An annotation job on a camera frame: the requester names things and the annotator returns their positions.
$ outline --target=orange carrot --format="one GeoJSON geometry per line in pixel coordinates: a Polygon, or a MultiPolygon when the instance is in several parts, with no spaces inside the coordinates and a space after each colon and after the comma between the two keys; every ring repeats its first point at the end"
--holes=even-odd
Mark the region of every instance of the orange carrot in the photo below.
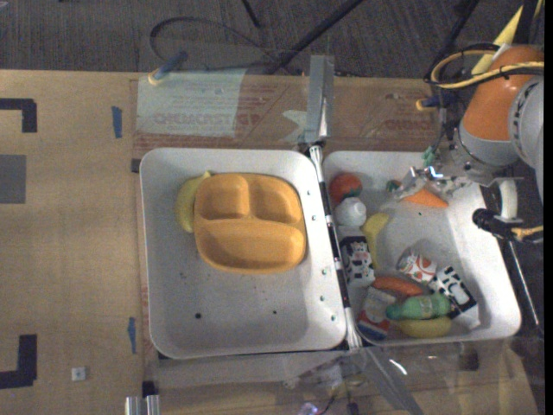
{"type": "Polygon", "coordinates": [[[404,200],[416,204],[423,204],[424,206],[429,206],[431,208],[446,208],[448,206],[446,201],[442,200],[438,195],[431,193],[426,188],[422,188],[413,195],[405,197],[404,200]]]}
{"type": "Polygon", "coordinates": [[[376,277],[371,286],[380,290],[399,292],[407,297],[424,293],[424,290],[418,284],[398,277],[376,277]]]}

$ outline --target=green bottle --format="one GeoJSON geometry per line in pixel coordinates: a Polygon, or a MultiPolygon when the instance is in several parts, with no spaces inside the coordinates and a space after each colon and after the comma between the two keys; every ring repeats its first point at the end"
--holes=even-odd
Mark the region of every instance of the green bottle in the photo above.
{"type": "Polygon", "coordinates": [[[428,320],[446,316],[451,311],[451,302],[445,295],[437,293],[407,298],[401,304],[386,308],[390,320],[428,320]]]}

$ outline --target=red ball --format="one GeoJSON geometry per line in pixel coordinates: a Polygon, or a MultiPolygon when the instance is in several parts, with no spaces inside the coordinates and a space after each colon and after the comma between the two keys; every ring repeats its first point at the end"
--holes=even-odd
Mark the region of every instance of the red ball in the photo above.
{"type": "Polygon", "coordinates": [[[330,182],[328,193],[335,205],[342,203],[345,198],[359,197],[363,185],[361,180],[355,174],[339,174],[330,182]]]}

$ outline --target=small white square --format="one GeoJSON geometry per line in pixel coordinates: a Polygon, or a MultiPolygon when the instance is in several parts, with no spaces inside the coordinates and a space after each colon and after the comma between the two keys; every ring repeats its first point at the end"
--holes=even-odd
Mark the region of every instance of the small white square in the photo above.
{"type": "Polygon", "coordinates": [[[72,381],[83,381],[86,380],[86,367],[74,367],[71,369],[71,380],[72,381]]]}

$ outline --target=yellow banana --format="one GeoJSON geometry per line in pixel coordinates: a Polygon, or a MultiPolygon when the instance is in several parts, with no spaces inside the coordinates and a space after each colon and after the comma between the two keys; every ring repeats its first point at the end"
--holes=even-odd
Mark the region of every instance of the yellow banana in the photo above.
{"type": "Polygon", "coordinates": [[[388,214],[384,212],[378,212],[371,215],[365,224],[361,227],[361,230],[365,234],[366,242],[369,245],[369,251],[371,252],[372,264],[375,269],[379,269],[377,258],[377,237],[380,231],[386,226],[386,223],[390,219],[388,214]]]}
{"type": "Polygon", "coordinates": [[[447,335],[451,329],[451,319],[448,316],[430,320],[400,320],[394,323],[404,334],[413,338],[438,338],[447,335]]]}
{"type": "Polygon", "coordinates": [[[182,228],[188,232],[194,232],[194,200],[196,192],[206,178],[210,177],[211,173],[207,170],[202,176],[188,178],[179,189],[175,202],[176,220],[182,228]]]}

